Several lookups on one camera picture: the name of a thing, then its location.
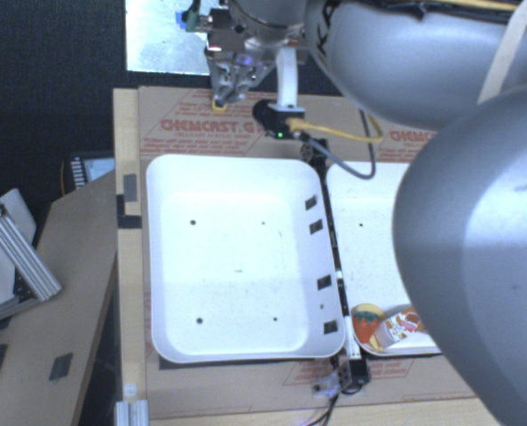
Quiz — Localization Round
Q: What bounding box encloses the brown cardboard board red print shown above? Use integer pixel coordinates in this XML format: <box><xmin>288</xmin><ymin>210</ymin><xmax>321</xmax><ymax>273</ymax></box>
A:
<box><xmin>112</xmin><ymin>85</ymin><xmax>483</xmax><ymax>421</ymax></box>

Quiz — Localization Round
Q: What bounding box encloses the thin black and white rod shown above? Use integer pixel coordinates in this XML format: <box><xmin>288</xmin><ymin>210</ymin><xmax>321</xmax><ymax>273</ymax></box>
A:
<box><xmin>310</xmin><ymin>138</ymin><xmax>363</xmax><ymax>359</ymax></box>

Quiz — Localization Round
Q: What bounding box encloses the white carton with pink print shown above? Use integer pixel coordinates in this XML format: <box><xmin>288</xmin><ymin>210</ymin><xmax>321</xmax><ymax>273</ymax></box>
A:
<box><xmin>373</xmin><ymin>307</ymin><xmax>424</xmax><ymax>349</ymax></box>

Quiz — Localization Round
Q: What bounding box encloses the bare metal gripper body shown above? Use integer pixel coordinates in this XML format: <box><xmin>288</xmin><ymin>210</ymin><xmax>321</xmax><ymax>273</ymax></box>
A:
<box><xmin>203</xmin><ymin>8</ymin><xmax>301</xmax><ymax>69</ymax></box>

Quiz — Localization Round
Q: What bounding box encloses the orange toy strawberry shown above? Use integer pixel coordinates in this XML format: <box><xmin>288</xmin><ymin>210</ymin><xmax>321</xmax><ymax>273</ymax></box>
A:
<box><xmin>350</xmin><ymin>303</ymin><xmax>386</xmax><ymax>351</ymax></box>

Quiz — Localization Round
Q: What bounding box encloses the black block with thin wires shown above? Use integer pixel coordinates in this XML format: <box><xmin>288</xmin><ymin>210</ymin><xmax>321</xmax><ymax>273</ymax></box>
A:
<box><xmin>299</xmin><ymin>134</ymin><xmax>330</xmax><ymax>169</ymax></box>
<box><xmin>333</xmin><ymin>356</ymin><xmax>372</xmax><ymax>395</ymax></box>

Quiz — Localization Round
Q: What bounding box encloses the white plastic tray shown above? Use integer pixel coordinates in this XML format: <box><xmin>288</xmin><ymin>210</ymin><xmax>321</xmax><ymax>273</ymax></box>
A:
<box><xmin>145</xmin><ymin>154</ymin><xmax>348</xmax><ymax>366</ymax></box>
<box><xmin>325</xmin><ymin>161</ymin><xmax>444</xmax><ymax>357</ymax></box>

